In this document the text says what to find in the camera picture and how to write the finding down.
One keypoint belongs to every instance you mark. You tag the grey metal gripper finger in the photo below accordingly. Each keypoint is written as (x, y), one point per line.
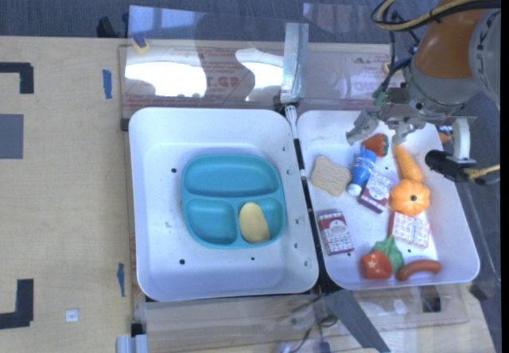
(402, 132)
(364, 126)

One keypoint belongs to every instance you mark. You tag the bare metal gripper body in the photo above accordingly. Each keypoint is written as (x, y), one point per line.
(401, 107)

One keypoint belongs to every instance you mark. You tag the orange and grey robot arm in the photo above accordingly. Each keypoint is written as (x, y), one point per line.
(445, 49)

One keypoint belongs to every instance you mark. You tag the red strawberry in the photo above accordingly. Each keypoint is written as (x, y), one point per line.
(378, 144)

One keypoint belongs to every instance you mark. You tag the orange carrot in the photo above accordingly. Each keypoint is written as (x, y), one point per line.
(407, 164)

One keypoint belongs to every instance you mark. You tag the blue and white bottle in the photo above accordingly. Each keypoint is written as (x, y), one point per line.
(362, 170)

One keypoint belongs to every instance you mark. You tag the tan bread slice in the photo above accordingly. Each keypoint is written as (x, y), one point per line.
(329, 176)

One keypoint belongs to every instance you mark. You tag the maroon and white carton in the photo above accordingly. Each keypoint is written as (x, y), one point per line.
(375, 192)

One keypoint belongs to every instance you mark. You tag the orange pumpkin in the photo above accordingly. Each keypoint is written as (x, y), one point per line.
(409, 198)

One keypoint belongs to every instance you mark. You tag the red and white checked packet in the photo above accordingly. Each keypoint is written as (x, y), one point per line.
(409, 230)

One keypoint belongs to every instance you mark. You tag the white plastic tray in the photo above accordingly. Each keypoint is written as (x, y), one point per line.
(366, 228)
(159, 200)

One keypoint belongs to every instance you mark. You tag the red and white carton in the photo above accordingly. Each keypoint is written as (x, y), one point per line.
(335, 233)

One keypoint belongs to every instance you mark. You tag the red-brown sausage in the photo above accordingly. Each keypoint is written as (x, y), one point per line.
(417, 268)

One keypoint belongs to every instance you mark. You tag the yellow potato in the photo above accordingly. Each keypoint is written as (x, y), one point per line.
(253, 224)

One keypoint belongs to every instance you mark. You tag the blue divided plate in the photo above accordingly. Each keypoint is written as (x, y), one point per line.
(222, 180)

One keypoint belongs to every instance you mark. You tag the black cylinder on white bracket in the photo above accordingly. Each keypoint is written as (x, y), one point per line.
(447, 165)

